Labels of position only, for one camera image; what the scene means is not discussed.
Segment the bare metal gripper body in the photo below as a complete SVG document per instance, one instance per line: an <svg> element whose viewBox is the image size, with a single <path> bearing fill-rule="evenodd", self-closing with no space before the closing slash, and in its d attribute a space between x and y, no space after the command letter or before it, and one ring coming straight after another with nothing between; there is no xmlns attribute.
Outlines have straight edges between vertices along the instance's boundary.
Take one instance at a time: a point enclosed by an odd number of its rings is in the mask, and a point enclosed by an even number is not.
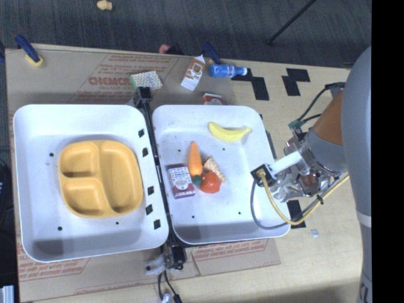
<svg viewBox="0 0 404 303"><path fill-rule="evenodd" d="M311 186L313 196L325 191L331 179L340 175L340 145L324 140L313 129L293 128L292 138L280 160L278 179Z"/></svg>

